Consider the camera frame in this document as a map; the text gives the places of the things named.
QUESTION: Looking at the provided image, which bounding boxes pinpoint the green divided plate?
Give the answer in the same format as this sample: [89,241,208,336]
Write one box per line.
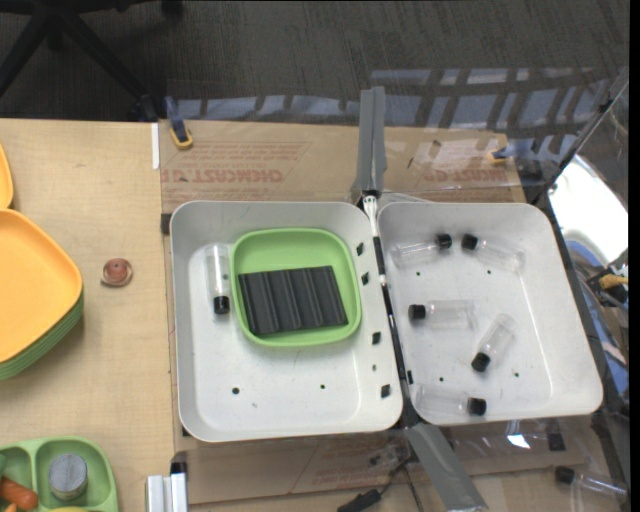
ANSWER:
[0,435,120,512]

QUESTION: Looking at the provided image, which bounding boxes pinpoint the brown cardboard board red print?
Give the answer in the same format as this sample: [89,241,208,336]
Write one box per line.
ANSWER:
[158,118,617,506]

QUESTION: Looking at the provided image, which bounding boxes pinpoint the clear bottle with black cap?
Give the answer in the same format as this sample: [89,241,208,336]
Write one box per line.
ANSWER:
[460,232,526,272]
[470,313,518,374]
[389,233,454,268]
[204,242,233,316]
[414,383,488,418]
[554,465,627,504]
[407,299,477,331]

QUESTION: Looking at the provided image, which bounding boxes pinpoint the yellow plate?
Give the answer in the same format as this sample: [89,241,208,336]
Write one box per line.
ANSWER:
[0,207,85,365]
[0,144,15,210]

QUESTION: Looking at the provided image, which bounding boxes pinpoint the brown tape roll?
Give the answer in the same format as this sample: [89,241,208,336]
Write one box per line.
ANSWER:
[100,257,135,289]

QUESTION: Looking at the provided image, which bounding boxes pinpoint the white plastic tray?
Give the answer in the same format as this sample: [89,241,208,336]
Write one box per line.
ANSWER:
[168,199,405,445]
[375,200,605,428]

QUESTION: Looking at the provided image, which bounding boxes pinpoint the black office chair base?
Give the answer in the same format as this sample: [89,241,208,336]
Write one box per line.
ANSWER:
[0,0,184,121]

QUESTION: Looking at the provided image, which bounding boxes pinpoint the thin black and white rod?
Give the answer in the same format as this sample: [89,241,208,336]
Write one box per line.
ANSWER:
[362,194,416,401]

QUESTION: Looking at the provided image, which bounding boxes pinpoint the green square plate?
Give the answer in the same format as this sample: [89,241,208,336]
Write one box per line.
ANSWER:
[230,227,363,349]

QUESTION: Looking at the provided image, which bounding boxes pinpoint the black ribbed rack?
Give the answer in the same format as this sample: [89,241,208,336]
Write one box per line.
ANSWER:
[237,265,350,337]

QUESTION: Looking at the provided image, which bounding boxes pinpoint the grey can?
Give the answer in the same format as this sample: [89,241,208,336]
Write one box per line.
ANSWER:
[47,452,90,502]

